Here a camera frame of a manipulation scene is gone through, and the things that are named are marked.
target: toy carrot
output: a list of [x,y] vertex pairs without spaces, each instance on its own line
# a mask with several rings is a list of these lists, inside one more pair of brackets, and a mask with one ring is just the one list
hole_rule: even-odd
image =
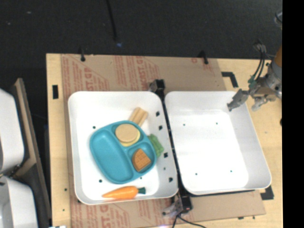
[[103,198],[112,198],[112,199],[133,199],[138,193],[146,194],[146,188],[137,188],[135,186],[127,186],[115,189],[104,194]]

